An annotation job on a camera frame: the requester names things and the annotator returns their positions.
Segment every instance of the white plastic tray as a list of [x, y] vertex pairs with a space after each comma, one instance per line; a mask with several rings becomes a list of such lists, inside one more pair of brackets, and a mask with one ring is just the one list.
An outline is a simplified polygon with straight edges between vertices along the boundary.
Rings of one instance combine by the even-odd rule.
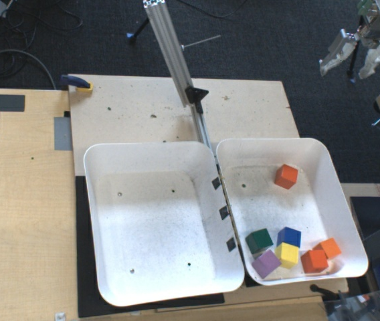
[[96, 144], [84, 155], [98, 287], [115, 306], [239, 288], [244, 266], [212, 152], [199, 142]]
[[[256, 282], [274, 285], [359, 277], [367, 271], [367, 255], [322, 143], [311, 138], [228, 139], [218, 144], [217, 158], [245, 267]], [[299, 168], [297, 183], [290, 190], [274, 184], [282, 164]], [[298, 264], [290, 270], [279, 267], [263, 279], [252, 267], [254, 257], [245, 238], [267, 228], [274, 250], [278, 232], [285, 226], [302, 232]], [[342, 254], [330, 260], [323, 272], [304, 273], [300, 256], [330, 237]]]

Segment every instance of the orange cube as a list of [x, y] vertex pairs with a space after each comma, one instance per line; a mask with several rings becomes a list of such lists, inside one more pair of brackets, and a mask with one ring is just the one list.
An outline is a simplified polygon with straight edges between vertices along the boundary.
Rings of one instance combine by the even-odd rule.
[[327, 259], [332, 259], [342, 253], [334, 238], [321, 241], [313, 249], [323, 250]]
[[298, 170], [287, 164], [282, 165], [276, 171], [275, 184], [289, 189], [297, 182]]
[[310, 249], [302, 255], [301, 260], [307, 274], [317, 274], [328, 267], [325, 252], [321, 249]]

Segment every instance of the metal rod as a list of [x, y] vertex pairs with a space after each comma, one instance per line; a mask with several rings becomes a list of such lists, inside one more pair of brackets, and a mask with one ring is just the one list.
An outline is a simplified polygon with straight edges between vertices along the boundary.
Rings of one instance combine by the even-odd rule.
[[378, 121], [372, 123], [371, 126], [376, 126], [378, 123], [380, 123], [380, 119], [378, 119]]
[[200, 40], [200, 41], [196, 41], [195, 43], [191, 43], [189, 45], [182, 45], [181, 48], [184, 50], [186, 47], [197, 45], [197, 44], [200, 44], [200, 43], [205, 43], [206, 41], [209, 41], [209, 40], [212, 40], [212, 39], [215, 39], [215, 38], [218, 38], [218, 37], [221, 37], [221, 35], [215, 35], [214, 37], [207, 38], [207, 39]]
[[138, 37], [138, 35], [143, 31], [143, 29], [147, 26], [147, 24], [149, 23], [149, 19], [146, 18], [144, 20], [144, 22], [141, 24], [141, 26], [137, 29], [137, 31], [135, 33], [128, 33], [126, 36], [129, 38], [129, 41], [131, 43], [134, 43], [136, 41], [136, 37]]
[[199, 113], [196, 105], [190, 104], [187, 98], [186, 89], [193, 87], [193, 82], [165, 0], [144, 0], [143, 3], [181, 102], [184, 107], [190, 106], [191, 108], [198, 140], [212, 151], [203, 114]]

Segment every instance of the green cube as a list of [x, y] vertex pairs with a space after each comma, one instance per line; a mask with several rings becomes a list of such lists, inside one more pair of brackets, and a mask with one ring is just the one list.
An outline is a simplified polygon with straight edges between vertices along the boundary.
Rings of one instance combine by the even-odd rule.
[[252, 232], [245, 238], [245, 240], [250, 247], [252, 254], [264, 251], [273, 245], [272, 238], [270, 237], [269, 232], [266, 228]]

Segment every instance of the blue clamp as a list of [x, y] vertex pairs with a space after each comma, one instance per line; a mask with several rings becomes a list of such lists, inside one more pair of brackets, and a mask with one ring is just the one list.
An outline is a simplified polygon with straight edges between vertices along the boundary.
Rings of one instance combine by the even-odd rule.
[[76, 76], [71, 75], [61, 75], [59, 83], [62, 86], [73, 86], [76, 87], [78, 92], [88, 92], [91, 93], [93, 91], [93, 84], [83, 80], [82, 78], [78, 78]]

